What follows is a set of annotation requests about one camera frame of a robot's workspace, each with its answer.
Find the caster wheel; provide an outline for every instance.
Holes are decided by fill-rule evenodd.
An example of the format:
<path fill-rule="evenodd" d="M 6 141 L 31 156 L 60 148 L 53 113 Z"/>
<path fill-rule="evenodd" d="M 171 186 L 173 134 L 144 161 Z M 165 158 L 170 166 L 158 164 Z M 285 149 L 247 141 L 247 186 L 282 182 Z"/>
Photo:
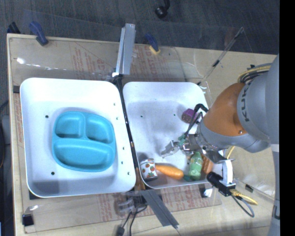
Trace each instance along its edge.
<path fill-rule="evenodd" d="M 155 10 L 155 13 L 158 16 L 158 18 L 162 19 L 162 18 L 166 17 L 167 10 L 165 9 L 165 7 L 160 6 Z"/>

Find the orange carrot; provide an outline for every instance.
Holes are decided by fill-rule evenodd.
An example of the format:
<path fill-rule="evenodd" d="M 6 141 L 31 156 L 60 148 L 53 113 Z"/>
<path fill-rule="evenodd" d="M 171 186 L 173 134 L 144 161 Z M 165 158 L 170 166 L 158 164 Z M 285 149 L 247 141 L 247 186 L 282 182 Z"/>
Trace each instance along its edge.
<path fill-rule="evenodd" d="M 159 171 L 169 177 L 172 177 L 174 179 L 179 180 L 179 179 L 183 178 L 183 171 L 174 167 L 174 166 L 156 164 L 155 168 L 157 171 Z"/>

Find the blue divided plate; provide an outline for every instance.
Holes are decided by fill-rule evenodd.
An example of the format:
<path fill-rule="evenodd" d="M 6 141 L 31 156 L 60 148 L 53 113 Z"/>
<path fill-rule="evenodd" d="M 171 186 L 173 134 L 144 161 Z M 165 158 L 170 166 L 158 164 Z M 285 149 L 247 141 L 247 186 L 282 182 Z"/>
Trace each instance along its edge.
<path fill-rule="evenodd" d="M 79 111 L 62 113 L 54 125 L 52 151 L 55 161 L 65 168 L 104 171 L 115 160 L 114 128 L 102 116 Z"/>

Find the yellow cable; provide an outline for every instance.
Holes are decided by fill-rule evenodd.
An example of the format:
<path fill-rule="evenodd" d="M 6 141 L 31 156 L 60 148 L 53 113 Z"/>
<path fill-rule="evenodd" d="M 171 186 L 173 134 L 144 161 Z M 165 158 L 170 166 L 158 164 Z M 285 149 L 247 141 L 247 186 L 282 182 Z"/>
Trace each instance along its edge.
<path fill-rule="evenodd" d="M 228 153 L 228 155 L 226 157 L 226 159 L 230 159 L 230 156 L 231 156 L 234 149 L 235 149 L 235 146 L 232 146 L 231 149 L 230 149 L 230 152 Z"/>
<path fill-rule="evenodd" d="M 251 73 L 251 72 L 255 72 L 255 71 L 260 71 L 260 70 L 269 70 L 270 69 L 270 65 L 265 65 L 265 66 L 260 66 L 260 67 L 257 67 L 257 68 L 253 68 L 253 69 L 250 69 L 250 70 L 247 70 L 241 74 L 239 74 L 238 78 L 237 78 L 237 82 L 239 83 L 240 82 L 240 78 L 247 74 L 247 73 Z"/>
<path fill-rule="evenodd" d="M 251 203 L 253 203 L 254 205 L 258 205 L 258 202 L 246 195 L 241 194 L 239 191 L 237 191 L 236 189 L 230 189 L 230 192 L 232 193 L 233 196 L 238 196 L 238 197 L 242 197 L 244 199 L 247 199 L 248 201 L 250 201 Z"/>

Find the transparent plastic sheet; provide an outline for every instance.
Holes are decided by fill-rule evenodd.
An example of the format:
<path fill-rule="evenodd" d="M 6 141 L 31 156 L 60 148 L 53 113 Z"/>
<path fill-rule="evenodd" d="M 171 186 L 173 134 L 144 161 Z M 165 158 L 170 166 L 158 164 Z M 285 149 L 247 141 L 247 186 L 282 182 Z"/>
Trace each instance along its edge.
<path fill-rule="evenodd" d="M 243 32 L 240 37 L 244 44 L 249 45 L 245 32 Z M 50 43 L 47 46 L 42 47 L 34 37 L 29 36 L 28 38 L 24 38 L 23 36 L 17 35 L 10 38 L 9 41 L 9 55 L 11 58 L 14 86 L 19 86 L 26 78 L 30 77 L 110 81 L 111 73 L 116 65 L 118 55 L 117 42 L 94 42 L 79 39 L 50 38 Z M 198 49 L 175 47 L 160 47 L 160 49 L 161 54 L 154 56 L 150 52 L 148 45 L 137 44 L 133 52 L 132 73 L 125 77 L 125 81 L 191 81 L 197 83 L 202 81 L 205 74 L 212 69 L 212 64 L 214 64 L 222 54 L 221 51 L 206 50 L 206 58 L 203 59 L 204 56 L 202 55 L 202 50 Z M 214 69 L 227 70 L 227 62 L 224 64 L 224 60 L 220 60 Z M 211 78 L 212 77 L 207 81 L 202 81 L 200 85 L 205 92 L 209 106 L 216 97 L 216 95 L 213 95 L 213 99 L 211 98 L 211 93 L 208 87 L 209 83 L 211 83 Z M 20 103 L 16 102 L 15 112 L 18 117 L 18 126 L 22 126 L 20 109 Z M 19 130 L 18 136 L 22 143 L 21 130 Z M 19 153 L 19 156 L 20 163 L 24 164 L 24 155 Z M 78 221 L 75 225 L 105 222 L 103 217 L 100 219 L 86 219 L 83 212 L 87 210 L 85 214 L 92 214 L 94 207 L 89 204 L 95 202 L 95 200 L 98 201 L 106 197 L 109 204 L 107 204 L 107 206 L 112 207 L 110 202 L 115 202 L 120 197 L 124 198 L 124 196 L 119 196 L 119 194 L 116 196 L 112 194 L 112 196 L 109 197 L 105 194 L 103 196 L 95 195 L 91 198 L 67 197 L 56 199 L 31 199 L 29 198 L 30 194 L 26 185 L 25 169 L 22 170 L 21 175 L 23 212 L 26 213 L 32 210 L 35 219 L 34 226 L 25 227 L 28 233 L 48 230 L 48 223 L 44 220 L 48 219 L 48 216 L 45 216 L 46 213 L 50 215 L 50 218 L 56 216 L 55 214 L 59 212 L 65 213 L 67 217 L 75 218 L 76 221 Z M 179 195 L 179 191 L 173 195 L 180 197 L 180 199 L 184 201 L 184 198 L 182 199 L 181 195 Z M 205 202 L 206 207 L 220 204 L 218 195 L 215 195 L 213 200 L 211 199 L 212 202 L 209 201 L 210 199 L 208 198 L 199 200 Z M 76 213 L 77 207 L 83 207 L 84 209 L 81 209 L 83 212 Z M 103 214 L 107 214 L 107 207 L 101 207 L 101 209 L 104 209 L 103 211 L 101 210 Z M 120 220 L 124 218 L 123 216 L 118 216 L 120 215 L 116 215 L 114 219 Z M 53 229 L 64 228 L 72 226 L 72 223 L 68 220 L 68 223 L 56 223 L 51 226 Z"/>

